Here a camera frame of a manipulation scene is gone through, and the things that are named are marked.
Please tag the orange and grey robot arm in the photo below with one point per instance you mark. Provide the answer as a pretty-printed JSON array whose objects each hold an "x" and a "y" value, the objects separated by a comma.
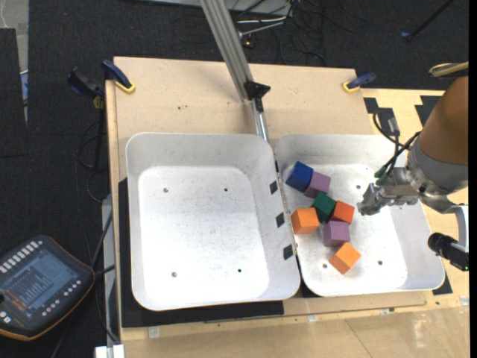
[{"x": 447, "y": 132}]

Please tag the white plastic tray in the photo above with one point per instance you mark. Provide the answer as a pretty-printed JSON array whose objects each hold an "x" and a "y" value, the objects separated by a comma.
[
  {"x": 201, "y": 229},
  {"x": 376, "y": 244}
]

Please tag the black cylinder on white bracket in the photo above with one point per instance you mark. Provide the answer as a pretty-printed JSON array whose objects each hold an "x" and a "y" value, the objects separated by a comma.
[{"x": 449, "y": 246}]

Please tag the blue cube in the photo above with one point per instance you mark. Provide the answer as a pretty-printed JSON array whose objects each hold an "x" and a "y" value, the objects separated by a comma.
[{"x": 300, "y": 175}]

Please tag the pale wood board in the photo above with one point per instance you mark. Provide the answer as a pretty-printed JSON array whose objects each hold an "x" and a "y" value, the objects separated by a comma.
[{"x": 186, "y": 99}]

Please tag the green cube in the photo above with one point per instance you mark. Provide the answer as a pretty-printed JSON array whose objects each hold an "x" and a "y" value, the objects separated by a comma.
[{"x": 323, "y": 204}]

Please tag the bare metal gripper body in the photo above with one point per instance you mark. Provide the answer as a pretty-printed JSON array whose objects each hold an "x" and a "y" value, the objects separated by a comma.
[{"x": 400, "y": 190}]

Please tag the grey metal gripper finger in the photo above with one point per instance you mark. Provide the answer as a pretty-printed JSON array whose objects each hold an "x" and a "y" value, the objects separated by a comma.
[
  {"x": 370, "y": 191},
  {"x": 369, "y": 206}
]

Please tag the dark orange cube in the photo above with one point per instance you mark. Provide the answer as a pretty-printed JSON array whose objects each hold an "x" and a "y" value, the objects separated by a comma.
[{"x": 343, "y": 212}]

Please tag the purple cube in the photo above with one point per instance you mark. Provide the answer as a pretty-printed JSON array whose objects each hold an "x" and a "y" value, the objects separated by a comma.
[
  {"x": 336, "y": 233},
  {"x": 320, "y": 183}
]

